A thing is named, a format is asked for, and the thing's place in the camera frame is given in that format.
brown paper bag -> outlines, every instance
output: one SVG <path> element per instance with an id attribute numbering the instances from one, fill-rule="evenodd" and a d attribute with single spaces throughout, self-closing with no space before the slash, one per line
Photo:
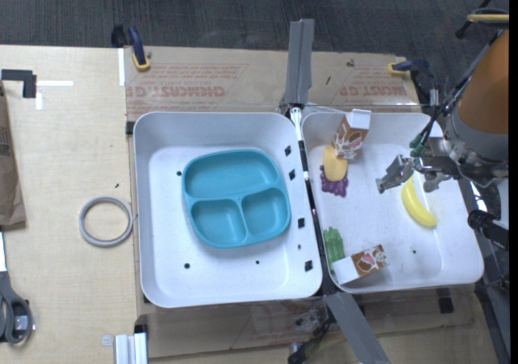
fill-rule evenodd
<path id="1" fill-rule="evenodd" d="M 25 208 L 9 129 L 7 97 L 0 82 L 0 226 L 24 220 Z"/>

yellow banana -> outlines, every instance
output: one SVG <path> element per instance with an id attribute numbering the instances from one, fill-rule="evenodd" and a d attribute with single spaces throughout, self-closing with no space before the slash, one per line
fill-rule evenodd
<path id="1" fill-rule="evenodd" d="M 324 173 L 329 181 L 340 181 L 347 173 L 347 160 L 339 159 L 332 146 L 324 146 Z"/>
<path id="2" fill-rule="evenodd" d="M 410 216 L 420 225 L 435 227 L 437 219 L 422 205 L 414 186 L 413 177 L 410 177 L 401 189 L 401 199 Z"/>

scissors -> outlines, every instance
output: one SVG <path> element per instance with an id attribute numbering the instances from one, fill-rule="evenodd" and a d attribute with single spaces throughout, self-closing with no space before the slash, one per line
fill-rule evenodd
<path id="1" fill-rule="evenodd" d="M 11 288 L 6 266 L 6 250 L 0 228 L 0 339 L 18 344 L 27 339 L 32 331 L 32 313 L 29 304 Z"/>

chocolate milk carton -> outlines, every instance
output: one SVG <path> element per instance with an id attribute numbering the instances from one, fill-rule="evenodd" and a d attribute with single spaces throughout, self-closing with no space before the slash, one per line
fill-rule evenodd
<path id="1" fill-rule="evenodd" d="M 333 141 L 334 154 L 339 159 L 353 159 L 358 154 L 371 124 L 371 113 L 353 109 L 343 117 Z"/>

green connector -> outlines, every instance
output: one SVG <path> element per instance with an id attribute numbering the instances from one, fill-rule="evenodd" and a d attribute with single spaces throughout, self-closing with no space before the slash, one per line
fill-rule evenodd
<path id="1" fill-rule="evenodd" d="M 410 152 L 410 157 L 419 157 L 423 150 L 424 150 L 424 145 L 423 144 L 419 144 L 417 147 L 415 147 Z"/>
<path id="2" fill-rule="evenodd" d="M 421 143 L 421 140 L 422 140 L 422 134 L 418 134 L 409 144 L 409 147 L 410 148 L 415 148 L 417 147 L 420 143 Z"/>
<path id="3" fill-rule="evenodd" d="M 333 227 L 325 230 L 324 245 L 329 269 L 333 271 L 331 264 L 346 257 L 346 254 L 343 251 L 343 239 L 340 236 L 340 232 Z"/>

